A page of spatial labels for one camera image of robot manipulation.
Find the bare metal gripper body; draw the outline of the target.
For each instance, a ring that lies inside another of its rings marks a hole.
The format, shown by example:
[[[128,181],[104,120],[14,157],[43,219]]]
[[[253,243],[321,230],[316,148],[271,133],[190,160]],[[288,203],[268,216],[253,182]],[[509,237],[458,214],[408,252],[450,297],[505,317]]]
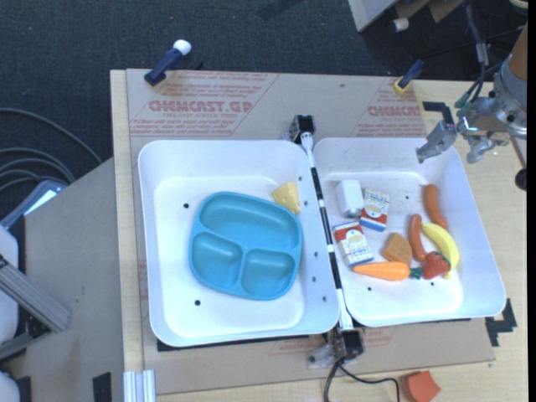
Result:
[[[527,102],[507,94],[481,96],[458,111],[457,130],[464,136],[527,139]]]

